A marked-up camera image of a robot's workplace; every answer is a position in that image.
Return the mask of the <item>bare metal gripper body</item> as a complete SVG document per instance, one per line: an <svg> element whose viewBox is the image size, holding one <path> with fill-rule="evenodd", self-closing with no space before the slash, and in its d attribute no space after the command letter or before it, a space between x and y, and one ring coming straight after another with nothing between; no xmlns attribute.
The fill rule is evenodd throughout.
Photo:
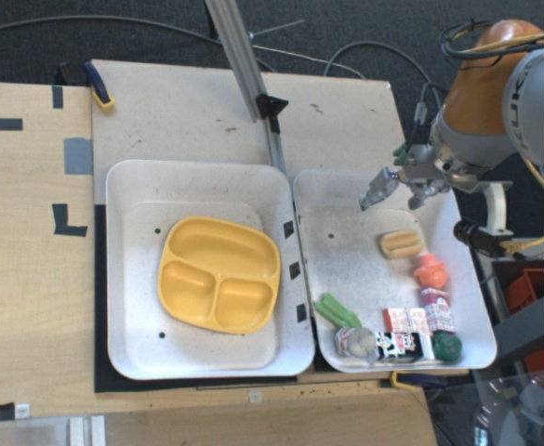
<svg viewBox="0 0 544 446"><path fill-rule="evenodd" d="M446 144L415 144L400 169L400 181L411 188L484 190L486 168L467 163Z"/></svg>

